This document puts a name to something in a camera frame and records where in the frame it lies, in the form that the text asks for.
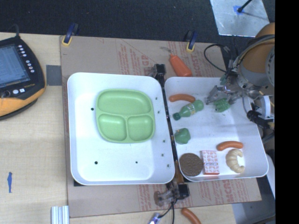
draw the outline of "orange toy sausage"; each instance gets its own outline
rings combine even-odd
[[[243,148],[243,143],[238,141],[225,141],[217,145],[217,150],[222,151],[226,148],[233,147],[233,148]]]
[[[184,207],[181,210],[181,213],[188,218],[192,224],[201,224],[200,220],[197,218],[197,216],[195,216],[195,214],[193,212],[191,212],[189,209],[187,209],[186,207]]]
[[[175,102],[178,100],[185,100],[190,103],[193,103],[195,101],[195,97],[193,97],[192,95],[187,95],[187,94],[177,94],[177,95],[172,95],[169,97],[170,102]]]

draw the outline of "small red box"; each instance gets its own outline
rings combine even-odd
[[[202,150],[200,153],[204,163],[203,173],[206,175],[219,174],[218,158],[216,151]]]

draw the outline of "black clamp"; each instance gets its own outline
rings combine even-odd
[[[187,47],[186,47],[186,51],[187,52],[193,52],[194,51],[194,47],[195,47],[195,41],[197,38],[198,34],[196,31],[188,31],[184,37],[184,41],[188,42],[187,43]]]
[[[162,88],[164,88],[164,83],[165,83],[164,75],[165,74],[166,74],[165,64],[155,64],[152,67],[149,76],[155,78],[160,83]]]
[[[67,30],[66,35],[64,35],[63,39],[62,39],[62,44],[64,46],[69,46],[72,40],[72,36],[73,35],[78,35],[79,33],[79,25],[72,22],[69,26],[69,29]]]

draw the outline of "blue marker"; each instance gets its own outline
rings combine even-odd
[[[7,177],[7,182],[8,182],[8,187],[9,187],[9,193],[11,193],[11,183],[13,181],[13,177],[12,177],[13,173],[9,172],[8,177]]]

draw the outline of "metal bracket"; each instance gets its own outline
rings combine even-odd
[[[51,224],[69,224],[69,206],[51,207]]]

